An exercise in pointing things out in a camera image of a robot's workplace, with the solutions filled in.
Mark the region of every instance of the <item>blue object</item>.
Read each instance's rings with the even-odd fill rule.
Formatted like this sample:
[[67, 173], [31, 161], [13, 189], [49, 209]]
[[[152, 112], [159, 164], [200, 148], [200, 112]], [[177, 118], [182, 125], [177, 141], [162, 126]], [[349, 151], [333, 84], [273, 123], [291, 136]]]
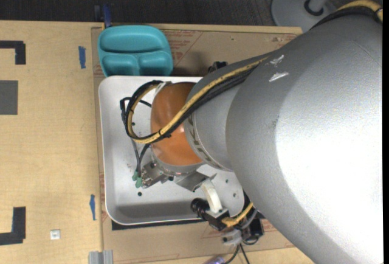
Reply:
[[106, 77], [169, 76], [173, 71], [169, 42], [153, 26], [109, 27], [98, 37], [97, 50]]

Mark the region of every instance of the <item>white square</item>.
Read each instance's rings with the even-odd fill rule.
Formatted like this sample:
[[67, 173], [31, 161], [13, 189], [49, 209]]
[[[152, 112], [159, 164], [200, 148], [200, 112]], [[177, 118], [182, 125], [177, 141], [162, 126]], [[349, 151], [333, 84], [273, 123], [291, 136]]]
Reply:
[[60, 229], [52, 229], [50, 231], [50, 239], [56, 240], [61, 238], [61, 230]]

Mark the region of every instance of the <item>wooden table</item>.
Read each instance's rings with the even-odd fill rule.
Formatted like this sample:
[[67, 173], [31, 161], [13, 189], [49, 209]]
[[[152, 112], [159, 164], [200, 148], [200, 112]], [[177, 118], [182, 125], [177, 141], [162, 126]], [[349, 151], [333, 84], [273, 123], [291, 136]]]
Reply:
[[[100, 27], [100, 23], [0, 21], [0, 40], [26, 44], [25, 64], [15, 64], [14, 49], [0, 49], [0, 82], [17, 82], [18, 88], [17, 114], [0, 114], [1, 263], [87, 263], [89, 252], [104, 250], [104, 244], [114, 249], [117, 263], [151, 261], [123, 260], [120, 251], [115, 256], [126, 243], [125, 231], [118, 235], [122, 240], [103, 239], [94, 93], [94, 83], [101, 77], [96, 71], [94, 75], [92, 64], [92, 34]], [[299, 33], [286, 27], [157, 27], [214, 32], [210, 41], [221, 38], [220, 33], [233, 41], [231, 33], [236, 33], [235, 43], [240, 40], [245, 54], [251, 52], [244, 47], [243, 33]], [[202, 49], [208, 44], [204, 40]], [[60, 230], [60, 238], [55, 230]], [[175, 263], [204, 263], [209, 258]], [[296, 248], [250, 252], [249, 258], [252, 263], [312, 263]]]

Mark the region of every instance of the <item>yellow cable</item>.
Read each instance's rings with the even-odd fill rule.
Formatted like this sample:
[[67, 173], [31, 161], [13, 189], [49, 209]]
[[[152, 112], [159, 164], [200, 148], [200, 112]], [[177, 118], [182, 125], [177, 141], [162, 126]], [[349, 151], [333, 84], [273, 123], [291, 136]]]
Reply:
[[384, 10], [381, 5], [372, 0], [356, 0], [341, 6], [338, 10], [351, 7], [366, 7], [376, 12], [377, 17], [381, 22], [384, 22]]
[[244, 209], [244, 211], [239, 214], [236, 218], [230, 218], [226, 217], [223, 218], [221, 221], [225, 225], [227, 225], [228, 228], [237, 225], [243, 218], [250, 212], [251, 208], [253, 208], [253, 203], [249, 203], [249, 205]]
[[133, 106], [131, 107], [131, 110], [128, 114], [128, 120], [127, 120], [127, 128], [128, 128], [128, 133], [130, 136], [134, 139], [135, 142], [141, 143], [141, 144], [150, 144], [153, 143], [156, 139], [160, 138], [162, 135], [164, 135], [167, 131], [172, 128], [172, 126], [209, 90], [211, 90], [213, 87], [221, 84], [222, 82], [226, 81], [227, 79], [234, 77], [238, 74], [241, 74], [243, 72], [249, 71], [252, 68], [258, 66], [260, 63], [262, 63], [264, 60], [266, 60], [267, 57], [264, 57], [258, 61], [255, 61], [253, 63], [250, 63], [248, 65], [245, 65], [241, 68], [237, 68], [234, 71], [228, 72], [224, 74], [223, 76], [220, 76], [219, 78], [211, 81], [209, 84], [207, 84], [205, 87], [203, 87], [200, 91], [198, 91], [182, 108], [181, 110], [173, 117], [173, 119], [165, 125], [162, 129], [160, 129], [158, 132], [154, 133], [150, 137], [146, 138], [141, 138], [138, 137], [134, 130], [133, 130], [133, 114], [135, 111], [136, 105], [140, 102], [140, 100], [147, 94], [149, 93], [152, 89], [155, 89], [157, 86], [150, 86], [146, 91], [144, 91], [138, 99], [134, 102]]

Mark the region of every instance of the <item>metal stand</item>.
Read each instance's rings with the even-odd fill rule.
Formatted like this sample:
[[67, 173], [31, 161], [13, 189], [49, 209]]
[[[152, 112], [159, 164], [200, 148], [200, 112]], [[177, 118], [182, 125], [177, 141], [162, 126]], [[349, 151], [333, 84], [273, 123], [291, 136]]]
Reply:
[[335, 10], [328, 0], [273, 0], [272, 16], [278, 26], [300, 26], [304, 32]]

